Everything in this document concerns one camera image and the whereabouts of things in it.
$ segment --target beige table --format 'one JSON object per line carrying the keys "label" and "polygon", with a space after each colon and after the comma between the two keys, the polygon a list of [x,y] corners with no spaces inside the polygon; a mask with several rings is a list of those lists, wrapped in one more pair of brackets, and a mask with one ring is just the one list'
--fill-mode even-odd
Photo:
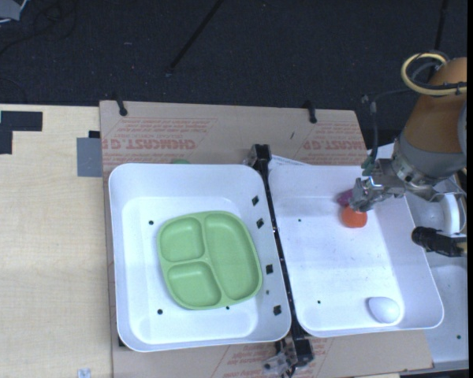
{"label": "beige table", "polygon": [[[0,105],[3,110],[41,111],[43,129],[14,132],[13,153],[0,155],[0,377],[68,378],[90,369],[94,378],[112,376],[117,368],[115,376],[163,378],[193,376],[193,365],[223,377],[216,364],[204,363],[221,363],[232,346],[167,351],[149,361],[111,346],[103,183],[77,176],[76,166],[76,139],[100,130],[99,108]],[[319,343],[324,357],[315,376],[431,367],[419,331]],[[113,351],[120,353],[117,365]],[[126,372],[127,363],[150,360],[156,361],[154,372]]]}

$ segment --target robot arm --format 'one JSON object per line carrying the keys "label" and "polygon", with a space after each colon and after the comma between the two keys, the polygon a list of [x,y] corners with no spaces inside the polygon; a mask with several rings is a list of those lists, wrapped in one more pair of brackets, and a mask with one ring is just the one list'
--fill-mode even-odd
{"label": "robot arm", "polygon": [[[409,65],[424,57],[441,62],[428,84],[408,76]],[[430,202],[445,194],[464,194],[449,178],[467,164],[467,58],[450,61],[437,53],[417,54],[403,64],[401,76],[421,95],[392,157],[376,160],[368,178],[356,180],[348,204],[357,212],[408,192]]]}

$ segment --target green plate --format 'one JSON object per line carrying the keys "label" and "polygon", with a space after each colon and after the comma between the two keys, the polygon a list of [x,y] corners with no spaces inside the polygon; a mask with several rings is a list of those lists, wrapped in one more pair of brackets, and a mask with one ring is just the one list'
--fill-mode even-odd
{"label": "green plate", "polygon": [[252,298],[263,282],[252,237],[228,212],[168,220],[159,229],[157,248],[166,286],[184,308],[230,306]]}

